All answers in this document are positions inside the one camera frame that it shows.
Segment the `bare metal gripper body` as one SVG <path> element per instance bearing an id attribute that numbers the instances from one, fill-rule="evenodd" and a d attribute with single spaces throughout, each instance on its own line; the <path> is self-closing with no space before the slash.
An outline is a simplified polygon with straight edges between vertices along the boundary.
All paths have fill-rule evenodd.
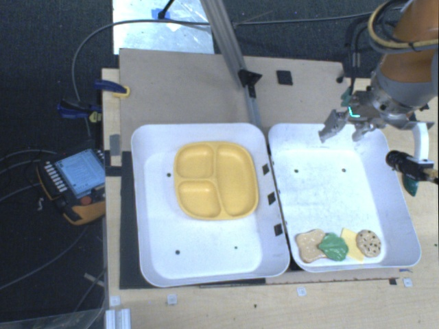
<path id="1" fill-rule="evenodd" d="M 395 100 L 383 90 L 348 88 L 341 96 L 346 108 L 343 119 L 372 126 L 408 126 L 414 121 L 414 110 Z"/>

